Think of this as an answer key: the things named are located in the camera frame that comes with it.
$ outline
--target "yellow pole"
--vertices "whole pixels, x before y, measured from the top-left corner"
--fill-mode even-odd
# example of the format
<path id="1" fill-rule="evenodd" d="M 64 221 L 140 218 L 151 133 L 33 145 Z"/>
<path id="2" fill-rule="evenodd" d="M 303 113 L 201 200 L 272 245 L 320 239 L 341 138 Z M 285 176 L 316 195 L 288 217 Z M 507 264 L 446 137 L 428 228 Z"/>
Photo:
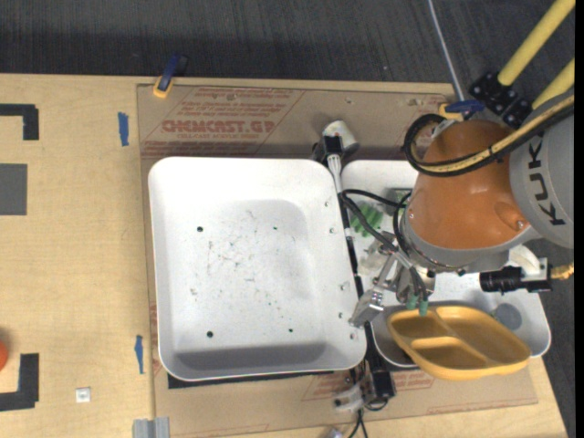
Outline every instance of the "yellow pole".
<path id="1" fill-rule="evenodd" d="M 533 101 L 532 107 L 537 109 L 546 100 L 555 98 L 563 92 L 566 92 L 574 86 L 574 78 L 576 76 L 576 59 L 571 61 L 559 72 L 556 78 L 549 83 L 549 86 Z"/>
<path id="2" fill-rule="evenodd" d="M 497 79 L 503 86 L 511 86 L 513 84 L 575 5 L 576 0 L 556 0 L 552 4 L 544 17 L 539 20 L 536 27 L 529 33 L 521 47 L 499 72 Z"/>

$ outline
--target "orange round object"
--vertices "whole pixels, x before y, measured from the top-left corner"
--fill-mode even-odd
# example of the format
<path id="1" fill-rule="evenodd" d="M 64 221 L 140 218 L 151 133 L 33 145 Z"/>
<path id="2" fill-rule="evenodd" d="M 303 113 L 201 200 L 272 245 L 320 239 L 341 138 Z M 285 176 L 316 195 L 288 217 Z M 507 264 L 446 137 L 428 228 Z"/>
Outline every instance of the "orange round object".
<path id="1" fill-rule="evenodd" d="M 509 134 L 488 120 L 456 123 L 443 131 L 424 156 L 427 162 L 456 159 L 482 151 Z M 409 224 L 425 242 L 470 250 L 508 242 L 525 230 L 509 181 L 509 157 L 451 177 L 421 173 L 412 192 Z"/>
<path id="2" fill-rule="evenodd" d="M 6 365 L 8 361 L 8 349 L 4 342 L 0 340 L 0 370 Z"/>

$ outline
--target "light wood surface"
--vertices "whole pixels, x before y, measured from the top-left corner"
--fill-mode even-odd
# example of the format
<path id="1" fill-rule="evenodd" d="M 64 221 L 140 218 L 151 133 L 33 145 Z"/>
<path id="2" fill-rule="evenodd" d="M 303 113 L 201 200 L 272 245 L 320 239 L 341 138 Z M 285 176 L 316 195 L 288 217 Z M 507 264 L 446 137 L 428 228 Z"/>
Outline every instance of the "light wood surface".
<path id="1" fill-rule="evenodd" d="M 40 355 L 40 401 L 0 412 L 0 437 L 129 437 L 134 419 L 155 416 L 136 105 L 137 85 L 152 81 L 0 75 L 0 102 L 36 104 L 41 135 L 22 141 L 21 120 L 0 117 L 0 162 L 28 164 L 27 216 L 0 216 L 0 336 L 11 353 L 0 392 L 14 390 L 20 353 Z M 181 82 L 452 93 L 448 85 L 411 83 Z M 127 147 L 118 112 L 129 115 Z M 565 436 L 543 362 L 529 368 L 537 405 L 369 422 L 370 436 Z M 80 387 L 91 388 L 91 402 L 76 403 Z M 328 430 L 252 436 L 322 437 Z"/>

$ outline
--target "yellow tray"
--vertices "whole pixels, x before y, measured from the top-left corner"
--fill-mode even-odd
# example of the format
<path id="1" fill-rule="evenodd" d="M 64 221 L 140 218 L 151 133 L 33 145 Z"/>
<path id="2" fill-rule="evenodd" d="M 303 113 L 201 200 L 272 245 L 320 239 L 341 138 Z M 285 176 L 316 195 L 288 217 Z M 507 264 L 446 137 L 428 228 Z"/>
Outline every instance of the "yellow tray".
<path id="1" fill-rule="evenodd" d="M 443 380 L 475 380 L 507 375 L 527 365 L 529 346 L 504 325 L 476 308 L 430 307 L 391 314 L 395 342 L 426 373 Z"/>

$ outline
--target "gray square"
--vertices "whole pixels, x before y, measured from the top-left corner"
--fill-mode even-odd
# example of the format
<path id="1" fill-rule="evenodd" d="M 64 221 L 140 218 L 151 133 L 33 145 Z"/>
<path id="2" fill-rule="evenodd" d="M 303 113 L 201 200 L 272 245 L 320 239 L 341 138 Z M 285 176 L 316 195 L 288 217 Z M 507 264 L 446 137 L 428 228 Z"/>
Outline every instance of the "gray square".
<path id="1" fill-rule="evenodd" d="M 26 215 L 26 164 L 0 164 L 0 215 Z"/>

